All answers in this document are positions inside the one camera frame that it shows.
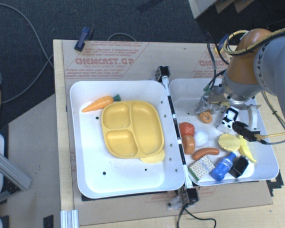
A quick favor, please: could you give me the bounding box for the black block with thin wires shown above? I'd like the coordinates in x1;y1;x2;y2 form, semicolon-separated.
155;66;171;82
177;188;200;208

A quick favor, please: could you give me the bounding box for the orange carrot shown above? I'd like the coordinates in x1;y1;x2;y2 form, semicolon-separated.
81;94;122;113

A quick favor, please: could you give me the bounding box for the green and white carton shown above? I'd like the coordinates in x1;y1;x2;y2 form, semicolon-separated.
188;155;216;182

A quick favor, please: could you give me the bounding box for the orange pretzel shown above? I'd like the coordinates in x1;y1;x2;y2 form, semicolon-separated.
199;111;213;124

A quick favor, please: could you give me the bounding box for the white plastic tray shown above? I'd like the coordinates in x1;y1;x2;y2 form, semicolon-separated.
168;78;280;187
69;80;186;199

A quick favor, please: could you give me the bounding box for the black and white carton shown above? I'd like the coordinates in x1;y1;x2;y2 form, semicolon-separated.
216;106;239;134

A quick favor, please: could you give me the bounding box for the pale yellow flat disc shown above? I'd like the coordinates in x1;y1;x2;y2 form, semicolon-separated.
139;148;166;164

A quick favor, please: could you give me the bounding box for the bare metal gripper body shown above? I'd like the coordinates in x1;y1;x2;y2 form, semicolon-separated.
207;84;252;111

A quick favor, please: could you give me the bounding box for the yellow divided plate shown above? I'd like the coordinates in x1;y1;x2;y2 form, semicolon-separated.
101;100;165;159

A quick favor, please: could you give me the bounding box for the brown cardboard board red print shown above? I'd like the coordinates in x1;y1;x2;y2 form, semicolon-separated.
61;40;274;219

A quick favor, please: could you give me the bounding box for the red tomato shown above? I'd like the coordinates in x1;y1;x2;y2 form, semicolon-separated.
179;122;195;137

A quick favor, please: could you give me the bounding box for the orange-brown sausage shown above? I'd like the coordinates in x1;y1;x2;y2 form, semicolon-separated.
192;147;220;161

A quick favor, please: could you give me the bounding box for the white ball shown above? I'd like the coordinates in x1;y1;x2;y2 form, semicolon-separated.
193;131;209;148

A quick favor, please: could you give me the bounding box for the yellow wavy biscuit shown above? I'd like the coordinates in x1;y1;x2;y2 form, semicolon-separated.
218;133;241;152

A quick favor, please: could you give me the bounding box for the yellow banana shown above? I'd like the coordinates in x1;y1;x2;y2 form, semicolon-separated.
237;134;257;164

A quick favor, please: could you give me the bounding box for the blue bottle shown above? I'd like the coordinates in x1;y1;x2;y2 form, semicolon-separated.
209;151;238;182

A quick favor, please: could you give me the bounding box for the orange-brown bread roll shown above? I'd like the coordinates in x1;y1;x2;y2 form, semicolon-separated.
182;134;196;155

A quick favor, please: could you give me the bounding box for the thin black and white rod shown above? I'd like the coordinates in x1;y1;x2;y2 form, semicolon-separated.
161;76;193;189

